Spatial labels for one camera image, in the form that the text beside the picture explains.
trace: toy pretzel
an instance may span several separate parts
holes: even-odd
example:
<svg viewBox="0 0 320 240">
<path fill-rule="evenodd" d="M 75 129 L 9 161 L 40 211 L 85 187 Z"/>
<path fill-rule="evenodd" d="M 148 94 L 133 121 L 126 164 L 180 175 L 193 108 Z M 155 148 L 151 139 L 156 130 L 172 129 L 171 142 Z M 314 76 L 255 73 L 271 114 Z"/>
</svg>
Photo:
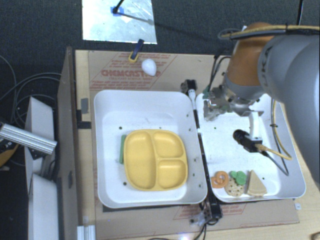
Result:
<svg viewBox="0 0 320 240">
<path fill-rule="evenodd" d="M 229 176 L 225 171 L 218 171 L 214 177 L 211 177 L 211 185 L 215 189 L 221 189 L 229 182 Z"/>
</svg>

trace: white ball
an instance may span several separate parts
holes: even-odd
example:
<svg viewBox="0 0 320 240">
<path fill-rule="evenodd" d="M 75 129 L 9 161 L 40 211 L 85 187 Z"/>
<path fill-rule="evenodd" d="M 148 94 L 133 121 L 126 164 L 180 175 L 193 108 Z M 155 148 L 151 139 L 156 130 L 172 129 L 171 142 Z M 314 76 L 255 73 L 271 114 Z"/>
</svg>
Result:
<svg viewBox="0 0 320 240">
<path fill-rule="evenodd" d="M 157 65 L 153 59 L 147 58 L 141 64 L 144 73 L 154 77 L 157 72 Z"/>
</svg>

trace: metal plate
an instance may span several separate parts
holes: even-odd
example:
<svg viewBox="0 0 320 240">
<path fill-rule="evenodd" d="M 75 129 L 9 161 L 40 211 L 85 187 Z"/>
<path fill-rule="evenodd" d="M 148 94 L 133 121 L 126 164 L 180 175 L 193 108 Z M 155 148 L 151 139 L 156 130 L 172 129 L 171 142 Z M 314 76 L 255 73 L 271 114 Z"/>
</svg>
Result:
<svg viewBox="0 0 320 240">
<path fill-rule="evenodd" d="M 82 0 L 83 39 L 157 44 L 151 0 L 124 0 L 120 14 L 112 9 L 120 0 Z"/>
</svg>

